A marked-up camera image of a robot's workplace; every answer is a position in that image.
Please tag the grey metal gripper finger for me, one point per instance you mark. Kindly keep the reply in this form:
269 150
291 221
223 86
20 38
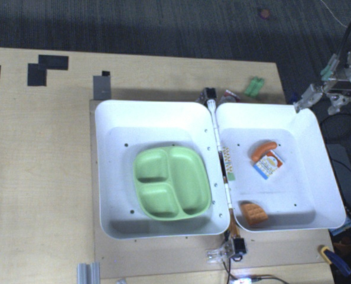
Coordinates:
338 103
309 97

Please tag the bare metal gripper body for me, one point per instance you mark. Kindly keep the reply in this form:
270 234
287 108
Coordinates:
345 87

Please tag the green ribbed plastic piece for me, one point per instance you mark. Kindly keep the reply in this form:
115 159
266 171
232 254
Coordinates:
254 86

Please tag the orange sausage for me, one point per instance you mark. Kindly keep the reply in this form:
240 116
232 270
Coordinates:
262 150

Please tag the red and silver packet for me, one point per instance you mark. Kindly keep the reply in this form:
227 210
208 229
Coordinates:
231 96

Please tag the small orange and blue carton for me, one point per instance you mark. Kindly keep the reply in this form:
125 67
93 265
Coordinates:
268 164

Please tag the white plastic tray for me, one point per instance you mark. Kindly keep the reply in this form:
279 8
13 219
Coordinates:
116 158
305 194

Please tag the thin black and white rod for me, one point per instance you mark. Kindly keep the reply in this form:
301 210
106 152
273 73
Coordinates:
215 126

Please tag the white packet with yellow print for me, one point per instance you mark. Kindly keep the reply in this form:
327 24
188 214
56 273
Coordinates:
228 163

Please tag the orange waffle biscuit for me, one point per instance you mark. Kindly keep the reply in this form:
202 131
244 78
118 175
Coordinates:
253 213

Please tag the green divided plate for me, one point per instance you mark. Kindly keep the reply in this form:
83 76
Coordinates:
175 185

